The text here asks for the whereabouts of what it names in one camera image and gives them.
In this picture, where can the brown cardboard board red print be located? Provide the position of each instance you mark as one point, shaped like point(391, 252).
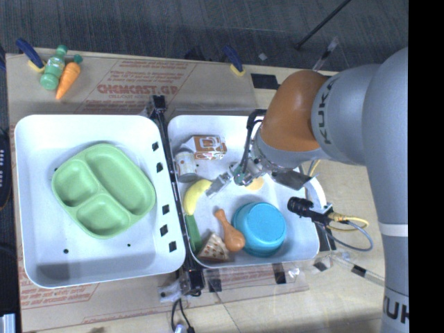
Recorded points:
point(114, 89)

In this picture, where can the brown chicken drumstick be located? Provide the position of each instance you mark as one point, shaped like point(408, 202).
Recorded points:
point(233, 236)

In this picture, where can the white and orange can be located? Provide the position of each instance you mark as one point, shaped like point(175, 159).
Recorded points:
point(186, 166)

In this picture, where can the orange and white carton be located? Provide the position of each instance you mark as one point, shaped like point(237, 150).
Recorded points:
point(209, 147)

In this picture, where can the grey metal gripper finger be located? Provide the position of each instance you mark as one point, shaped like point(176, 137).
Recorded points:
point(219, 183)
point(290, 179)

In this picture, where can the pizza slice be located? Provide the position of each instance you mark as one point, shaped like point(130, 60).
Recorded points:
point(214, 250)

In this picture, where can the green toy stick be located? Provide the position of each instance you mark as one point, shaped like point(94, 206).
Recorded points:
point(194, 232)

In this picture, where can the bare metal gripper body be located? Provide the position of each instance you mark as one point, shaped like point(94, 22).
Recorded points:
point(250, 172)

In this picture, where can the blue bowl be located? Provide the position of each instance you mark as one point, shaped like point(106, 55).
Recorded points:
point(261, 228)

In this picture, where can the green divided plate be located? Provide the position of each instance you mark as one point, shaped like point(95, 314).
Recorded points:
point(104, 189)

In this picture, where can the white plastic tray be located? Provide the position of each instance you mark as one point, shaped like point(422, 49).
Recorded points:
point(295, 245)
point(41, 186)

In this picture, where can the yellow banana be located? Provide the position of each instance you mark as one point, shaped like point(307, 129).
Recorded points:
point(193, 194)

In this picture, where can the orange carrot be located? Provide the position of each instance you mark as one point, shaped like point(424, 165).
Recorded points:
point(68, 76)

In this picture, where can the pale yellow biscuit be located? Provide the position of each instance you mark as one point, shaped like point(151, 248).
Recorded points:
point(256, 185)

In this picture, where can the black cylinder on white bracket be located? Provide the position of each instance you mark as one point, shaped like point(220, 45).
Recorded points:
point(302, 206)

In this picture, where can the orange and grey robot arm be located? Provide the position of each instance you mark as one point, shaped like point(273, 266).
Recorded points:
point(350, 116)

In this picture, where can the green toy bottle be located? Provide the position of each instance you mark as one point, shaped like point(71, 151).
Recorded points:
point(52, 69)

